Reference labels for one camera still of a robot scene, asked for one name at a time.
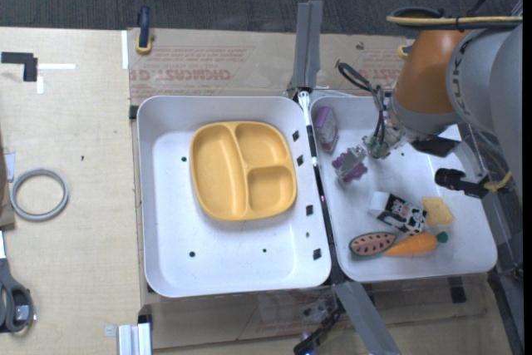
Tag yellow cheese slice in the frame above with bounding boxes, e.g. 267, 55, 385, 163
421, 196, 455, 227

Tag orange carrot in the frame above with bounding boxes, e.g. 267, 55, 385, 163
382, 230, 450, 258

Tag black and white milk carton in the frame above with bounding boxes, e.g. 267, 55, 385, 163
367, 190, 429, 234

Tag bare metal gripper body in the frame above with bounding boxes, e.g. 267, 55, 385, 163
362, 121, 417, 160

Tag watermelon slice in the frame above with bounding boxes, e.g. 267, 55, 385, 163
347, 231, 398, 259

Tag brown cardboard board red print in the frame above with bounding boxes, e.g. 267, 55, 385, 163
126, 27, 488, 350

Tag yellow divided plate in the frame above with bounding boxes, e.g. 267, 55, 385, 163
189, 120, 298, 221

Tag grey scissors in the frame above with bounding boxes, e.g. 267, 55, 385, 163
0, 230, 37, 333

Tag purple grapes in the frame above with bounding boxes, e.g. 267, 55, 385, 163
331, 151, 369, 184

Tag white plastic tray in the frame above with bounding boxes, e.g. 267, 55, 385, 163
135, 95, 333, 298
309, 95, 499, 284

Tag grey ring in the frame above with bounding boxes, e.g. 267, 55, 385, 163
10, 167, 71, 222

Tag black cylinder on white bracket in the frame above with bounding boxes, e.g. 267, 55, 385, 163
413, 136, 490, 200

